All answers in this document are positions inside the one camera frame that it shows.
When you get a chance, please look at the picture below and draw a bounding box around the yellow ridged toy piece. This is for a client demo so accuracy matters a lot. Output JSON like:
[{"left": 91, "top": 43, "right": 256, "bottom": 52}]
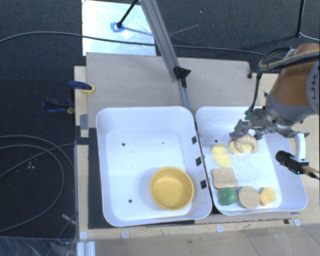
[{"left": 259, "top": 186, "right": 277, "bottom": 207}]

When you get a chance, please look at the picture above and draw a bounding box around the yellow round toy slice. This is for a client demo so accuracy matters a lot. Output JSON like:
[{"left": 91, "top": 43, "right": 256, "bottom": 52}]
[{"left": 228, "top": 140, "right": 252, "bottom": 155}]

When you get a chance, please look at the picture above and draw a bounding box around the black cylinder on white bracket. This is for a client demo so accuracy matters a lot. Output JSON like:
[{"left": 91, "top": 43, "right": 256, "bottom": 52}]
[{"left": 275, "top": 131, "right": 310, "bottom": 175}]

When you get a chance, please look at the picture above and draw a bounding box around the yellow bowl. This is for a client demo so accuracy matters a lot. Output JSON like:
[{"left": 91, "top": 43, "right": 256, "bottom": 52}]
[{"left": 149, "top": 166, "right": 195, "bottom": 211}]

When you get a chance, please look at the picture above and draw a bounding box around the yellow oval toy slice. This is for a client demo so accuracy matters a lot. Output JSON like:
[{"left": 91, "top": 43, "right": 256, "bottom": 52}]
[{"left": 211, "top": 143, "right": 233, "bottom": 169}]

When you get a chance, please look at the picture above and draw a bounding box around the green toy pepper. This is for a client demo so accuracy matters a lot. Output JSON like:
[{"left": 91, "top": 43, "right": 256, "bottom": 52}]
[{"left": 218, "top": 187, "right": 239, "bottom": 206}]

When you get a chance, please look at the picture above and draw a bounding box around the tan toy croissant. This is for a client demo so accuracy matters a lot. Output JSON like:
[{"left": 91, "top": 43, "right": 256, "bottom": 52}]
[{"left": 233, "top": 133, "right": 259, "bottom": 154}]

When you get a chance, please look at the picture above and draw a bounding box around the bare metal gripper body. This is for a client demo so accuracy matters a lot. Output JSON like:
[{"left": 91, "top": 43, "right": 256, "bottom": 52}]
[{"left": 248, "top": 107, "right": 310, "bottom": 139}]

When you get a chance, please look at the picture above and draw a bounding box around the tan toy bread slice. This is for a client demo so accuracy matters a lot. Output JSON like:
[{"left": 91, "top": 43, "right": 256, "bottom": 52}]
[{"left": 211, "top": 167, "right": 239, "bottom": 190}]

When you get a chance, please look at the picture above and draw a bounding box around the white plastic tray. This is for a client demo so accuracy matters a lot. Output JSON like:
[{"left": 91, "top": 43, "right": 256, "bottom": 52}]
[
  {"left": 194, "top": 106, "right": 309, "bottom": 216},
  {"left": 95, "top": 106, "right": 213, "bottom": 228}
]

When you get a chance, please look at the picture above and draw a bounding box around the tan round biscuit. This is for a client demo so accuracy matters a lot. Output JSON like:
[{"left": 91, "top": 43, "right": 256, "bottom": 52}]
[{"left": 237, "top": 186, "right": 261, "bottom": 209}]

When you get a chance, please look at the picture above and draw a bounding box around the pale brown flat board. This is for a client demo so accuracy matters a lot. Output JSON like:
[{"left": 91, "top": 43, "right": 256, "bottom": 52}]
[{"left": 85, "top": 52, "right": 292, "bottom": 225}]

